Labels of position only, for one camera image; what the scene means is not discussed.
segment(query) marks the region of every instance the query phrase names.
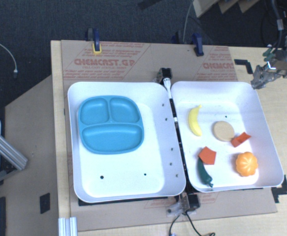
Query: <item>orange pumpkin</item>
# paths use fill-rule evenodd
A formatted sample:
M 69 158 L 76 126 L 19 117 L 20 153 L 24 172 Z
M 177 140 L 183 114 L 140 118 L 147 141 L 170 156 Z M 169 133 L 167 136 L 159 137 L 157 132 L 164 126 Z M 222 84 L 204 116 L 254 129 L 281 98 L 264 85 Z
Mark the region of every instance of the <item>orange pumpkin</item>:
M 236 170 L 243 177 L 254 175 L 258 167 L 257 158 L 251 152 L 244 152 L 237 156 Z

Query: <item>dark green vegetable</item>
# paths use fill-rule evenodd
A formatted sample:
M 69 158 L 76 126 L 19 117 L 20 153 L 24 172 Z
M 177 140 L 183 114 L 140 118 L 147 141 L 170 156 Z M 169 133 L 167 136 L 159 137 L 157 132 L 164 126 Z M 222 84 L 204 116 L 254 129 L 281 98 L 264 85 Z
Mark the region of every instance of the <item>dark green vegetable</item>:
M 198 158 L 197 169 L 200 175 L 201 182 L 212 187 L 213 186 L 213 184 L 211 183 L 212 177 L 207 173 L 206 169 L 204 168 L 203 162 L 200 158 Z

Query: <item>beige disc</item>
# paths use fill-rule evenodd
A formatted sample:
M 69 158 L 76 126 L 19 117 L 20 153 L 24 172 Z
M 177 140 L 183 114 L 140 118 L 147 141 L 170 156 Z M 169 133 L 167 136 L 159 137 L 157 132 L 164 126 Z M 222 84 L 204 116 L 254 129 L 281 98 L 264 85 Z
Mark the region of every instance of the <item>beige disc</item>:
M 220 141 L 231 141 L 234 138 L 234 129 L 232 125 L 226 121 L 217 121 L 213 125 L 213 134 Z

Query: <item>yellow banana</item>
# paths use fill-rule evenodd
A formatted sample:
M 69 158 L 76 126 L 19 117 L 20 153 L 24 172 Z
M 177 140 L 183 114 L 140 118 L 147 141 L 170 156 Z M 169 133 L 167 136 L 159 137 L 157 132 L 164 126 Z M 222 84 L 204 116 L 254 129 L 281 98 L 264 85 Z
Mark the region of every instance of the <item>yellow banana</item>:
M 188 115 L 189 127 L 191 128 L 192 132 L 197 136 L 202 136 L 202 131 L 198 123 L 198 114 L 200 108 L 202 108 L 201 105 L 196 108 L 192 108 Z

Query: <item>blue divided plate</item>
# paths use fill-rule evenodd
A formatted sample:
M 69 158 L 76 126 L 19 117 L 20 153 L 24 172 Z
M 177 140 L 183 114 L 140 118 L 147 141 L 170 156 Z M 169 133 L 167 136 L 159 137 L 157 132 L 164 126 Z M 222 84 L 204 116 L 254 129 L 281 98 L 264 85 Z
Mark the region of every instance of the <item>blue divided plate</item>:
M 120 154 L 136 150 L 144 129 L 138 106 L 123 96 L 86 99 L 79 108 L 79 133 L 83 145 L 97 154 Z

